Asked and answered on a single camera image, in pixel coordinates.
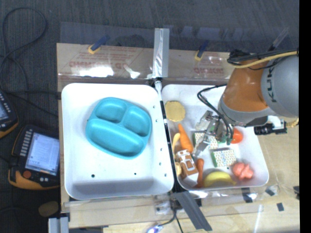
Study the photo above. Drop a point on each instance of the small tan toy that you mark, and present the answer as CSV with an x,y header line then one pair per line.
x,y
178,169

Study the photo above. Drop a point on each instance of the tan round biscuit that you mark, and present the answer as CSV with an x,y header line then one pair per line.
x,y
175,111

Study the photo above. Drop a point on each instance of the orange carrot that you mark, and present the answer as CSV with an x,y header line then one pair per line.
x,y
185,139

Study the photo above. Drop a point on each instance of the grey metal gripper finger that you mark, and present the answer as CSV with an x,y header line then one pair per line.
x,y
201,145
203,121

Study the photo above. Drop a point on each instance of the brown cardboard board red print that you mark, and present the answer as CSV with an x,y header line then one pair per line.
x,y
104,62

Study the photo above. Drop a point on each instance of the brown and white carton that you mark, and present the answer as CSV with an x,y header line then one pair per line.
x,y
187,165

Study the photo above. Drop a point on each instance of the red-orange round toy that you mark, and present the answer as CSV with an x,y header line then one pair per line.
x,y
237,136

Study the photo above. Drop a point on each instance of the orange sausage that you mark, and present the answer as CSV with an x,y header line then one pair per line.
x,y
200,171

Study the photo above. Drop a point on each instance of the pale yellow curved toy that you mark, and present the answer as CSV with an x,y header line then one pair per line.
x,y
175,141

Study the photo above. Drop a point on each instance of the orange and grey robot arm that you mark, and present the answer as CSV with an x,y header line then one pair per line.
x,y
245,91

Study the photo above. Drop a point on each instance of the blue divided plate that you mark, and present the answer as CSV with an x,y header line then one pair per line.
x,y
116,135

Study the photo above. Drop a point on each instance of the pink lumpy toy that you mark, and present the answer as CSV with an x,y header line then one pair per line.
x,y
243,171

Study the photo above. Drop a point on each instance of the yellow banana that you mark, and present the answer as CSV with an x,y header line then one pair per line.
x,y
217,178

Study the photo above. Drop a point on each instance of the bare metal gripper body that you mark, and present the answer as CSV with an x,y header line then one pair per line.
x,y
217,127

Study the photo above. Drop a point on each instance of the white plastic tray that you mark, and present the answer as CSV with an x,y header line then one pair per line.
x,y
80,139
250,154

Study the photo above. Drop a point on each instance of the green and white packet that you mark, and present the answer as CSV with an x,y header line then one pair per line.
x,y
223,158
213,143

